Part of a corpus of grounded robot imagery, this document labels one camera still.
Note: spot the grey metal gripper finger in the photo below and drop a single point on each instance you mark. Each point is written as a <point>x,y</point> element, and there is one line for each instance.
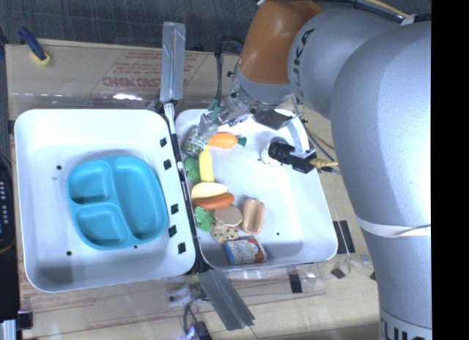
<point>231,119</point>
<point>206,123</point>

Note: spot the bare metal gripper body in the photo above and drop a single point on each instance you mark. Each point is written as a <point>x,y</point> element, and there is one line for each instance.
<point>238,103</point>

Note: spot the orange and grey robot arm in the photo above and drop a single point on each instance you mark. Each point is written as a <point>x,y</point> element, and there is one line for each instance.
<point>381,118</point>

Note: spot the orange carrot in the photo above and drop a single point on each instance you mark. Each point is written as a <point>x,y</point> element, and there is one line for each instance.
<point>221,140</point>

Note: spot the green and white packet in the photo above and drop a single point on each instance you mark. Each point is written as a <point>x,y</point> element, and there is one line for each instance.
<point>192,142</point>

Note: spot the yellow banana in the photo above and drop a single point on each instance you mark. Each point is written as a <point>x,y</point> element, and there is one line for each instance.
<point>206,166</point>

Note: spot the green lettuce leaf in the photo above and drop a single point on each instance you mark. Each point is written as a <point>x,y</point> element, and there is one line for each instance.
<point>202,217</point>
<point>191,169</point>

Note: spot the orange sausage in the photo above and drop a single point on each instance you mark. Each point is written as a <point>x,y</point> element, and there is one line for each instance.
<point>216,201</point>

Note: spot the plain brown biscuit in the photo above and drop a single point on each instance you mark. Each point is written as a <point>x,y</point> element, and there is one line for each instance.
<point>229,215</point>

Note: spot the tan bread bun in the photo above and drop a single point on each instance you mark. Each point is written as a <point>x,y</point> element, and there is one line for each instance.
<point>253,215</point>

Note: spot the blue divided plate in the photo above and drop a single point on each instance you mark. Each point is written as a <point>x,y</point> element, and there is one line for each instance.
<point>139,199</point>

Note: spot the white plastic tray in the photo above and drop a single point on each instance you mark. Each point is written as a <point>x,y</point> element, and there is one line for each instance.
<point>293,203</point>
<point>44,192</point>

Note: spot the chocolate chip biscuit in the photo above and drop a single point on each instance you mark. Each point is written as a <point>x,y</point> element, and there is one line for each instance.
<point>223,234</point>

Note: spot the brown cardboard board red print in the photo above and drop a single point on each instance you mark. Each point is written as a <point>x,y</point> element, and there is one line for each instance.
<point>110,63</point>

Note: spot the blue and orange carton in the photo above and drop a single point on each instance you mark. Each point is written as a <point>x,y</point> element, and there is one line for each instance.
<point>243,251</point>

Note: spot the black cylinder on white bracket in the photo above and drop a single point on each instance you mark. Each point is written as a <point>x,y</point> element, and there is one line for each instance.
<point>281,152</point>

